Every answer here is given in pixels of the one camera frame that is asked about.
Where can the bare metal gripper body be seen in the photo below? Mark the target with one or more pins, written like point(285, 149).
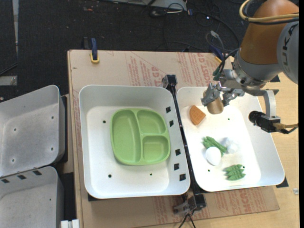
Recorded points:
point(231, 84)

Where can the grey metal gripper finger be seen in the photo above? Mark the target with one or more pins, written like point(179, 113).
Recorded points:
point(228, 98)
point(210, 95)

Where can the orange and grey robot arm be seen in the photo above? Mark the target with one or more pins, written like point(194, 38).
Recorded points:
point(261, 41)

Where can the brown cylinder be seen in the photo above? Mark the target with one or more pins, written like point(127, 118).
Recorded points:
point(215, 108)

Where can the orange waffle biscuit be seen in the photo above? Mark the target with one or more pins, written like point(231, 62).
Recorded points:
point(196, 115)

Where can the green asparagus bunch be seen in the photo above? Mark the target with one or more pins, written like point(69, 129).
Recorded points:
point(212, 142)

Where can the white garlic bulb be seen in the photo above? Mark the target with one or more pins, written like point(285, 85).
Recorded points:
point(230, 146)

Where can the thin black rod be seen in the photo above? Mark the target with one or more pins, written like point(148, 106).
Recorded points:
point(184, 136)

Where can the white egg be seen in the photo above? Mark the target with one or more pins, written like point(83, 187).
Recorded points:
point(213, 155)

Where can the white plastic tray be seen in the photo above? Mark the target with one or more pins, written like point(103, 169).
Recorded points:
point(259, 155)
point(99, 165)
point(28, 127)
point(28, 198)

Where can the brown cardboard board, red print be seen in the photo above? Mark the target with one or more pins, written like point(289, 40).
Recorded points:
point(142, 65)

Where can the green pea pods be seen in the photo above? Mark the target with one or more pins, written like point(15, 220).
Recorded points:
point(234, 173)

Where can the green divided plate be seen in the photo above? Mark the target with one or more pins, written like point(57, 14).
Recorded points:
point(126, 139)

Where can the black cylinder on white bracket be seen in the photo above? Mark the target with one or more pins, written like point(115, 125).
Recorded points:
point(263, 121)

